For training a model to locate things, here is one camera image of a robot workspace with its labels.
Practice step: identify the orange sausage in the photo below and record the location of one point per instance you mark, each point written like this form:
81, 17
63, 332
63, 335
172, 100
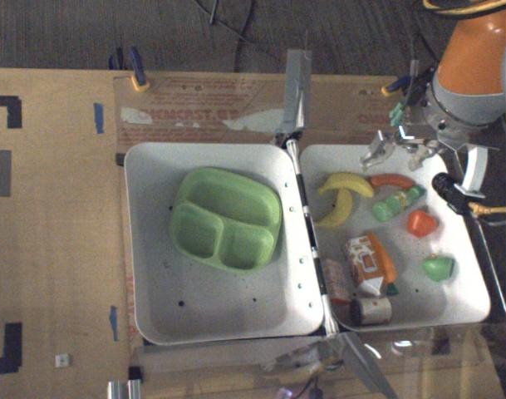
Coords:
391, 180

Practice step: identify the orange pepper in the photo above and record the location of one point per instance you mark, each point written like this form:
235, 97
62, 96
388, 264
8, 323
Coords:
421, 223

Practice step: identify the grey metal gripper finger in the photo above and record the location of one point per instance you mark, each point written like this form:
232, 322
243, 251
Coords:
422, 156
377, 150

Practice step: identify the thin black and white rod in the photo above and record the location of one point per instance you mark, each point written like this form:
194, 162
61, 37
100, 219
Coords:
307, 212

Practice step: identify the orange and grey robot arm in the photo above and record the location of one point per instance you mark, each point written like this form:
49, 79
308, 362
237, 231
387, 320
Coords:
473, 56

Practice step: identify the white plastic tray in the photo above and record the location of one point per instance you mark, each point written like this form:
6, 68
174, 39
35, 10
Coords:
452, 306
236, 306

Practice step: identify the green divided plate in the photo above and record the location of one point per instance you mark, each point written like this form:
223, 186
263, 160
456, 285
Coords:
225, 218

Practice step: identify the brown cardboard board red print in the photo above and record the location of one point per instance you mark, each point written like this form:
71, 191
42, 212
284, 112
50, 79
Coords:
219, 102

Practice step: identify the yellow banana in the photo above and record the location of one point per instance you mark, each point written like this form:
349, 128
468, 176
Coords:
340, 212
348, 180

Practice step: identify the orange and white carton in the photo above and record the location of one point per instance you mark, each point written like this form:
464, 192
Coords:
365, 264

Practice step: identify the green pepper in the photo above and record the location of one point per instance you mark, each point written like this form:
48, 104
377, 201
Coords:
437, 267

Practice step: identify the black cylinder on white bracket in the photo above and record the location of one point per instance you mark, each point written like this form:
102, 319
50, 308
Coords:
450, 191

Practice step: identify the small white square block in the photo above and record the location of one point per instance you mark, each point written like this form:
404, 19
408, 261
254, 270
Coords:
62, 360

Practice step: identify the green bottle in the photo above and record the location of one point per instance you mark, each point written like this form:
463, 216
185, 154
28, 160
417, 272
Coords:
396, 204

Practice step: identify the small white can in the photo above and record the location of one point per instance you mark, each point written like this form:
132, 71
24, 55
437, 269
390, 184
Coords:
373, 311

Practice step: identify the orange carrot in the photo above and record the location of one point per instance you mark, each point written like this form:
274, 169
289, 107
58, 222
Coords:
385, 260

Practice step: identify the brown bread slice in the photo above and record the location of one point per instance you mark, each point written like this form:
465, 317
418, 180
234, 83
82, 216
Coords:
336, 279

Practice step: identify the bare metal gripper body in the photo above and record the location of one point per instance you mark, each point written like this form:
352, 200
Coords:
431, 129

